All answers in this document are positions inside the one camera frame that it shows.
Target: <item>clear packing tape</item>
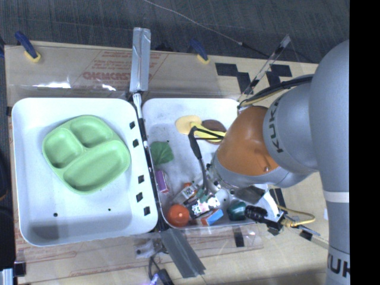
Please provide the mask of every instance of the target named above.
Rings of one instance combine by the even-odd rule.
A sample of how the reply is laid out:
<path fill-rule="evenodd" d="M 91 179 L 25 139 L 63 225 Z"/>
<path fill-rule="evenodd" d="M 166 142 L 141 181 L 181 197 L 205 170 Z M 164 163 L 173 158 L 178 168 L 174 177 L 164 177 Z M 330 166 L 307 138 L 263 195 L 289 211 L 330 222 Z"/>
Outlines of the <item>clear packing tape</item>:
<path fill-rule="evenodd" d="M 32 44 L 41 55 L 37 63 L 25 57 L 22 46 L 5 47 L 8 106 L 25 97 L 125 98 L 131 78 L 131 49 L 46 42 Z M 202 64 L 196 54 L 151 51 L 149 87 L 144 100 L 151 97 L 222 97 L 230 93 L 238 95 L 235 91 L 222 92 L 215 65 Z"/>

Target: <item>gray floor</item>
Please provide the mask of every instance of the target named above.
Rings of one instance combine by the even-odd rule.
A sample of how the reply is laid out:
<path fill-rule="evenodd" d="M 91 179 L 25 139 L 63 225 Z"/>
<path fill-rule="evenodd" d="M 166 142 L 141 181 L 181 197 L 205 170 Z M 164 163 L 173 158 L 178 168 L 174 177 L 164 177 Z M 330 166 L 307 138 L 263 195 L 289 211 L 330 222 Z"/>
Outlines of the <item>gray floor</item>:
<path fill-rule="evenodd" d="M 266 59 L 285 35 L 292 45 L 280 59 L 318 63 L 349 38 L 350 0 L 0 0 L 0 36 L 130 48 L 134 27 L 152 32 L 151 48 L 187 52 L 194 37 L 210 55 Z M 251 48 L 242 47 L 244 42 Z M 0 159 L 9 174 L 4 60 L 0 61 Z M 0 269 L 13 261 L 13 234 L 0 201 Z"/>

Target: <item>duct tape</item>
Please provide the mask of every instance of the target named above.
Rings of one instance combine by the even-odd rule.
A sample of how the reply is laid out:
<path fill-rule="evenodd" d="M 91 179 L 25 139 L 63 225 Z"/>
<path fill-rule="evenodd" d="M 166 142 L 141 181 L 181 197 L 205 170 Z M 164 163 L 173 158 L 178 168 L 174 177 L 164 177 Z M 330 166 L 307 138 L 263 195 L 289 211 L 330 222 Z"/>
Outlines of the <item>duct tape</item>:
<path fill-rule="evenodd" d="M 323 190 L 323 196 L 328 202 L 350 202 L 349 192 L 330 192 Z"/>

